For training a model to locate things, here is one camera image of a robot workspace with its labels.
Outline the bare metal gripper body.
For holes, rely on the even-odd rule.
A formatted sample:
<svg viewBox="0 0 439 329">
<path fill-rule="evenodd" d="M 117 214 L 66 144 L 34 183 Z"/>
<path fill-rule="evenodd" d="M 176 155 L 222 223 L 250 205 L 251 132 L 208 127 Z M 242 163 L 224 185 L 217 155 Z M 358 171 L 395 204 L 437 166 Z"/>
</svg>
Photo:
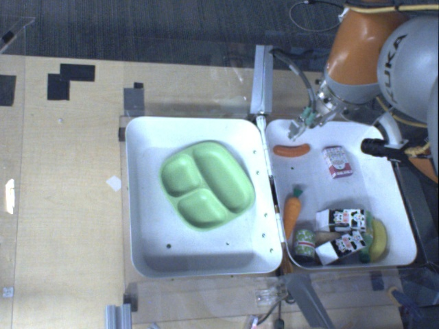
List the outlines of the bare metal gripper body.
<svg viewBox="0 0 439 329">
<path fill-rule="evenodd" d="M 318 89 L 307 87 L 308 105 L 298 118 L 300 127 L 315 128 L 332 121 L 344 109 L 345 104 L 335 96 L 326 80 L 320 80 Z"/>
</svg>

